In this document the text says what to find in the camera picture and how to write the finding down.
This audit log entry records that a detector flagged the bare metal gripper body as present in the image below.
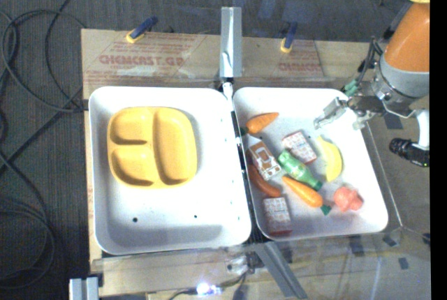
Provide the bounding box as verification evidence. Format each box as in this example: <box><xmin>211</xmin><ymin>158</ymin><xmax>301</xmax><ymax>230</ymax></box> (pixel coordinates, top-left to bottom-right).
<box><xmin>346</xmin><ymin>79</ymin><xmax>418</xmax><ymax>119</ymax></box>

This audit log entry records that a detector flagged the white plastic tray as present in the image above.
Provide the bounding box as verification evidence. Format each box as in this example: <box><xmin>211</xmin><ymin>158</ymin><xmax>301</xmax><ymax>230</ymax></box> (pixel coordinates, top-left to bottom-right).
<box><xmin>231</xmin><ymin>86</ymin><xmax>390</xmax><ymax>242</ymax></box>
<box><xmin>87</xmin><ymin>85</ymin><xmax>253</xmax><ymax>256</ymax></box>

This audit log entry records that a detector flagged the red and white carton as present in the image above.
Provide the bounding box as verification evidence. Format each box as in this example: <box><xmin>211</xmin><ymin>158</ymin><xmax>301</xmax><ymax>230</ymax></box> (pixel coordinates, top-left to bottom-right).
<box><xmin>281</xmin><ymin>130</ymin><xmax>318</xmax><ymax>166</ymax></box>

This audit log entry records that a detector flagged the yellow banana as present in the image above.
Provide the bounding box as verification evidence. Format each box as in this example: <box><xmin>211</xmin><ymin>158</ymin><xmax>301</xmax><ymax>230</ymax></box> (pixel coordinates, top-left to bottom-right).
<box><xmin>315</xmin><ymin>135</ymin><xmax>344</xmax><ymax>183</ymax></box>

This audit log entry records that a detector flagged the green bottle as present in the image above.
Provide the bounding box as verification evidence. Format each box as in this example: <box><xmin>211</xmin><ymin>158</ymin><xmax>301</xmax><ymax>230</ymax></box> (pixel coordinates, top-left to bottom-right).
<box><xmin>277</xmin><ymin>149</ymin><xmax>324</xmax><ymax>193</ymax></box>

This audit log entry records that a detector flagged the orange carrot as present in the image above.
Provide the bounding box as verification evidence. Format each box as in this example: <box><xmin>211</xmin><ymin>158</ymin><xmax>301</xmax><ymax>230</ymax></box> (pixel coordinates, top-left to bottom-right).
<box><xmin>240</xmin><ymin>112</ymin><xmax>280</xmax><ymax>137</ymax></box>
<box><xmin>281</xmin><ymin>174</ymin><xmax>333</xmax><ymax>217</ymax></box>

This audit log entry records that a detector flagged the pink lumpy toy food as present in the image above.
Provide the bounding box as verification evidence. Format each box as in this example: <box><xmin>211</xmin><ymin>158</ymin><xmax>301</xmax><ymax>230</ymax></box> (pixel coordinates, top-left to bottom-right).
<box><xmin>332</xmin><ymin>185</ymin><xmax>365</xmax><ymax>213</ymax></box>

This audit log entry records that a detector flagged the brown and white carton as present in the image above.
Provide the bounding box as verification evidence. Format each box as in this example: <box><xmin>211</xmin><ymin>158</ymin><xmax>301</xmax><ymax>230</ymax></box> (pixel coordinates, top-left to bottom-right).
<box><xmin>248</xmin><ymin>141</ymin><xmax>283</xmax><ymax>182</ymax></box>

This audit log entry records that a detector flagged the brown sausage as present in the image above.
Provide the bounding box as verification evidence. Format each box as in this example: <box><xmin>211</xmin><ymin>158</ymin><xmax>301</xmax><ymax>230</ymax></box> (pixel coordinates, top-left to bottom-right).
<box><xmin>247</xmin><ymin>162</ymin><xmax>283</xmax><ymax>199</ymax></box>

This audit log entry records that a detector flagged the yellow divided plate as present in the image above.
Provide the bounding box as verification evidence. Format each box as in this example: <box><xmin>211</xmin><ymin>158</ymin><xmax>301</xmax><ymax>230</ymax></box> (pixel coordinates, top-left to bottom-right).
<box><xmin>106</xmin><ymin>105</ymin><xmax>199</xmax><ymax>188</ymax></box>

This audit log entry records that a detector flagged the brown cardboard board red print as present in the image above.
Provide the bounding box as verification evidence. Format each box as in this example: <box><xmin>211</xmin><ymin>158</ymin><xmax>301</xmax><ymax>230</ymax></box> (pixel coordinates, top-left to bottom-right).
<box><xmin>80</xmin><ymin>29</ymin><xmax>402</xmax><ymax>267</ymax></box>

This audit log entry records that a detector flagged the black cylinder on white bracket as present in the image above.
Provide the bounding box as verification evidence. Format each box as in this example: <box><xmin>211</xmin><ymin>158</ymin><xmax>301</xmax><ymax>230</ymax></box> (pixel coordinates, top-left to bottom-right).
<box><xmin>388</xmin><ymin>108</ymin><xmax>431</xmax><ymax>169</ymax></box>

